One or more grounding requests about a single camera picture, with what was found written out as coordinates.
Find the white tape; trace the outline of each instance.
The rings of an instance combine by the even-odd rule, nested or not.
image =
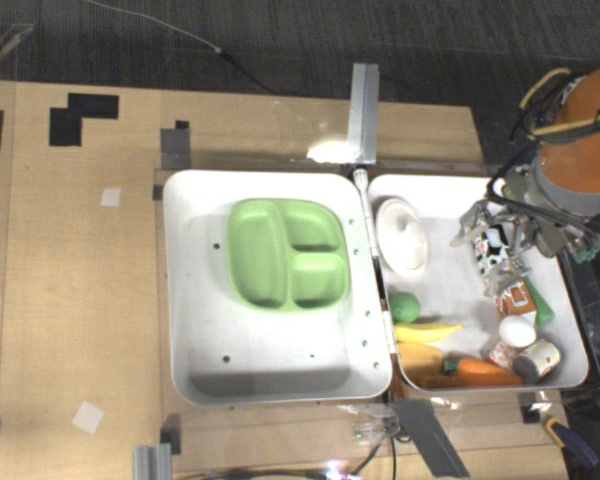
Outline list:
[[[100,420],[104,416],[104,411],[98,409],[95,405],[91,405],[89,402],[82,402],[78,412],[73,417],[73,423],[80,430],[84,430],[89,434],[95,434],[100,425]]]
[[[105,188],[104,192],[102,193],[102,200],[100,201],[100,206],[120,206],[121,193],[121,188]]]

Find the wooden table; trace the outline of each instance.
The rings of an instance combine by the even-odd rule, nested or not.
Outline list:
[[[69,92],[118,95],[119,118],[84,119],[82,147],[50,147],[49,109],[66,107]],[[0,480],[129,479],[134,446],[155,445],[164,418],[152,200],[160,129],[189,121],[196,167],[305,169],[311,141],[346,130],[348,102],[0,82],[0,110]],[[387,170],[482,172],[466,108],[382,103],[378,157]],[[121,189],[119,206],[101,206],[106,188]],[[558,394],[546,396],[564,420]],[[93,434],[72,424],[84,401],[104,412]],[[567,478],[558,448],[521,423],[515,397],[445,403],[439,419],[473,478]],[[276,410],[270,425],[248,410],[226,409],[212,425],[191,415],[198,467],[302,467],[368,451],[342,442],[350,423],[333,407],[288,409],[307,415],[308,435],[293,443],[281,439],[288,412]],[[399,478],[430,477],[413,445],[398,452]],[[390,477],[387,455],[383,447],[365,478]],[[176,478],[188,462],[174,457]]]

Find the green ball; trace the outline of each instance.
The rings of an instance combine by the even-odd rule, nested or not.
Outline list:
[[[413,293],[394,293],[389,297],[389,310],[394,322],[410,324],[420,316],[420,301]]]

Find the can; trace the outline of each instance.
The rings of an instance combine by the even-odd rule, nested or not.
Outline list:
[[[539,339],[527,347],[513,362],[513,371],[526,384],[535,384],[560,362],[560,350],[553,343]]]

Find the metal bracket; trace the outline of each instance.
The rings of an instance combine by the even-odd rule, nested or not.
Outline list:
[[[171,444],[136,446],[133,451],[133,480],[171,480]]]
[[[33,31],[33,25],[11,25],[0,38],[0,60]]]
[[[377,64],[353,65],[347,145],[354,164],[375,164],[378,142],[380,71]]]

